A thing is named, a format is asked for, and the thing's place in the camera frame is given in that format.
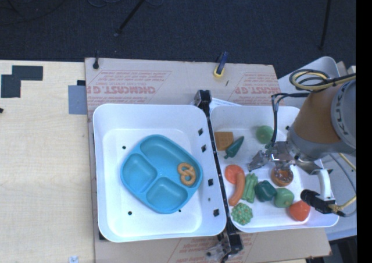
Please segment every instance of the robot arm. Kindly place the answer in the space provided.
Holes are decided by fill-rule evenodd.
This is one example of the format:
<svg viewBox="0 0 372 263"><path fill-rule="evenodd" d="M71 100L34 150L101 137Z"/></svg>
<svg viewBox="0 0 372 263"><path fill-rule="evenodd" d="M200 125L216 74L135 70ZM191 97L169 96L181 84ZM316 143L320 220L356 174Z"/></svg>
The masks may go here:
<svg viewBox="0 0 372 263"><path fill-rule="evenodd" d="M317 175L321 186L320 194L304 190L301 199L321 213L342 216L331 194L328 169L323 168L321 159L332 153L356 156L356 81L355 74L338 78L338 84L335 80L327 85L323 85L323 82L321 86L311 86L317 90L307 95L288 129L287 140L275 142L274 130L271 143L266 145L267 150L256 154L248 164L248 170L260 168L268 161L274 162L276 166L271 173L272 181L286 181L289 184L293 177L290 166L297 165L308 174ZM290 81L297 89L306 89L306 86ZM278 110L274 104L273 109L274 113Z"/></svg>

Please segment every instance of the cardboard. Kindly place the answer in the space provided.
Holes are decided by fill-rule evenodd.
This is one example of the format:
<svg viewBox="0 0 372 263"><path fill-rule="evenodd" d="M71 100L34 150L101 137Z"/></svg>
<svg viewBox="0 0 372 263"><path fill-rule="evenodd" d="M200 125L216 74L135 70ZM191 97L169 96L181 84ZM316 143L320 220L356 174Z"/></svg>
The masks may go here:
<svg viewBox="0 0 372 263"><path fill-rule="evenodd" d="M94 69L95 60L85 60L85 72L96 262L216 262L206 256L206 250L219 243L214 236L127 243L100 239L92 114L105 103L190 104L198 90L210 90L213 98L240 105L271 105L271 95L280 92L273 66L226 63L218 79L213 75L216 63L100 58ZM227 262L294 260L331 252L322 228L241 233L241 238L244 249Z"/></svg>

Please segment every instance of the red tomato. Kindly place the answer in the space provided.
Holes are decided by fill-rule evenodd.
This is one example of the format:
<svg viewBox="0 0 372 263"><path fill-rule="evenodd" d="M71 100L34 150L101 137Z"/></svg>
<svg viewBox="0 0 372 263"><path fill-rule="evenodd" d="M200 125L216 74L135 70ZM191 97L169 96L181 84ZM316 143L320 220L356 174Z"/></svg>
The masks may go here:
<svg viewBox="0 0 372 263"><path fill-rule="evenodd" d="M225 168L225 177L230 183L236 184L237 183L237 174L239 172L244 173L244 170L243 170L242 167L240 167L238 165L228 165Z"/></svg>
<svg viewBox="0 0 372 263"><path fill-rule="evenodd" d="M300 200L289 206L289 213L299 222L303 222L310 213L311 206L306 202Z"/></svg>

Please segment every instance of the green ball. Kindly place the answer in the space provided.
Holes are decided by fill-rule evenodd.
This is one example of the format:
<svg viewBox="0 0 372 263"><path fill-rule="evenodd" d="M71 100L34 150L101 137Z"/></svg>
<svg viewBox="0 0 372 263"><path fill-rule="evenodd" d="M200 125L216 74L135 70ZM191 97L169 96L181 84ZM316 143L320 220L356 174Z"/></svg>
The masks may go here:
<svg viewBox="0 0 372 263"><path fill-rule="evenodd" d="M262 144L267 144L270 142L273 136L274 130L270 126L260 126L256 130L256 138Z"/></svg>

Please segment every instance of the pretzel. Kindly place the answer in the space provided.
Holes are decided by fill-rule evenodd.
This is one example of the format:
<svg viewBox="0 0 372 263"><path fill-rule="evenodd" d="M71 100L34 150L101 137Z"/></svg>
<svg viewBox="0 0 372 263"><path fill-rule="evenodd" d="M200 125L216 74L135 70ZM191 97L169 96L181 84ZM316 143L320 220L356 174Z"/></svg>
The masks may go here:
<svg viewBox="0 0 372 263"><path fill-rule="evenodd" d="M196 181L196 173L194 167L186 162L182 162L177 167L178 173L181 175L181 182L186 186L191 186Z"/></svg>

